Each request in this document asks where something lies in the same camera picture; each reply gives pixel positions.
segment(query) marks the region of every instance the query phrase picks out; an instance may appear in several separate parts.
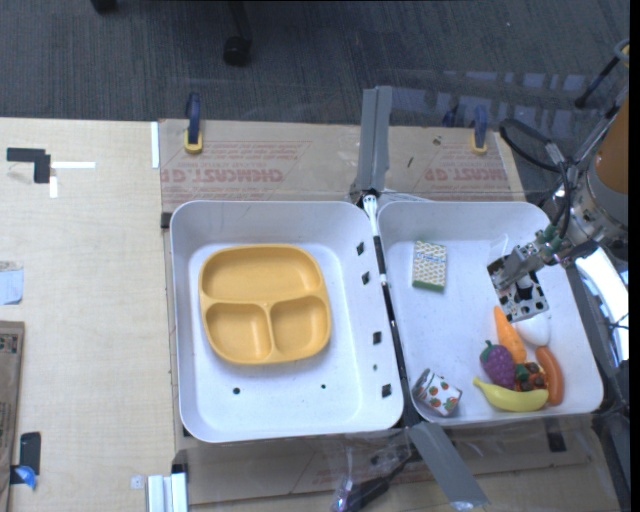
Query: banana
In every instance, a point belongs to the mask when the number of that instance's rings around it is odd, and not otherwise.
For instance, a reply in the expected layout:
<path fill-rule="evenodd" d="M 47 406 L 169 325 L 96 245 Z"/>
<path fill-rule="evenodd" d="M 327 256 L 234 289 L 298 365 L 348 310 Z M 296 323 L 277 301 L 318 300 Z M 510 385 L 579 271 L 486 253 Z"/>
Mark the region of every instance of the banana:
<path fill-rule="evenodd" d="M 512 391 L 502 386 L 483 382 L 478 377 L 474 377 L 473 383 L 482 390 L 491 405 L 510 412 L 537 411 L 544 406 L 549 398 L 549 391 L 546 389 Z"/>

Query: light wood surface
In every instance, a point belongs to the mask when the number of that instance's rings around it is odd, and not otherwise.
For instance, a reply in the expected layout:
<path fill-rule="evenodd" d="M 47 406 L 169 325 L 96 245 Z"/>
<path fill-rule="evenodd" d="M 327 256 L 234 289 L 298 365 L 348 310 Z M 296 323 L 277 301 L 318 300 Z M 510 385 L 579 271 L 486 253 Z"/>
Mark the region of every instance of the light wood surface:
<path fill-rule="evenodd" d="M 45 149 L 59 197 L 33 164 L 0 160 L 0 260 L 24 265 L 26 323 L 17 436 L 42 434 L 35 491 L 10 510 L 141 511 L 133 475 L 168 474 L 171 376 L 160 183 L 149 123 L 1 119 L 5 147 Z M 14 463 L 18 461 L 15 450 Z"/>

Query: green sponge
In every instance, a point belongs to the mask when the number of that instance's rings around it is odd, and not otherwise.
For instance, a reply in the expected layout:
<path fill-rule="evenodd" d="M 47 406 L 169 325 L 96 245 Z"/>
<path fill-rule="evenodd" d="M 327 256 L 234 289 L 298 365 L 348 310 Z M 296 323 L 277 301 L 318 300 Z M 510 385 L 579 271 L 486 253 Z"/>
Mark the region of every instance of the green sponge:
<path fill-rule="evenodd" d="M 441 292 L 444 290 L 447 248 L 444 245 L 417 241 L 413 247 L 412 285 Z"/>

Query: orange carrot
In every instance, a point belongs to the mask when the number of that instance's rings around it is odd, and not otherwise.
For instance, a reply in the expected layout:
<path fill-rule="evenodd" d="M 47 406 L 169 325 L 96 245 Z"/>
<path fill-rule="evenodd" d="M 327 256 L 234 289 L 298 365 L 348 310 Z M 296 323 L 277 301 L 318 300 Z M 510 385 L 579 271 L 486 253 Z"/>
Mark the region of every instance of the orange carrot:
<path fill-rule="evenodd" d="M 536 359 L 549 380 L 549 386 L 547 386 L 549 398 L 547 401 L 551 405 L 558 405 L 564 398 L 564 379 L 558 361 L 549 350 L 549 347 L 538 347 L 536 349 Z"/>
<path fill-rule="evenodd" d="M 494 306 L 493 316 L 496 321 L 496 331 L 498 333 L 498 342 L 503 345 L 510 353 L 516 364 L 524 363 L 527 358 L 527 349 L 515 330 L 513 325 L 507 320 L 507 316 L 500 306 Z"/>

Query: sausage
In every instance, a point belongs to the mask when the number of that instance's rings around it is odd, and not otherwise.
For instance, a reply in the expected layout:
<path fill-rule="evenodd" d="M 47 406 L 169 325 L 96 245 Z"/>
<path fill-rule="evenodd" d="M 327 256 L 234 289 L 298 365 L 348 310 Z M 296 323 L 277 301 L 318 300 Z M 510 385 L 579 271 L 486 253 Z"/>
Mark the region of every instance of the sausage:
<path fill-rule="evenodd" d="M 550 405 L 562 403 L 562 399 L 564 398 L 564 378 L 557 359 L 551 353 L 549 347 L 546 346 L 536 349 L 536 359 L 547 374 L 549 381 L 549 399 L 547 401 Z"/>

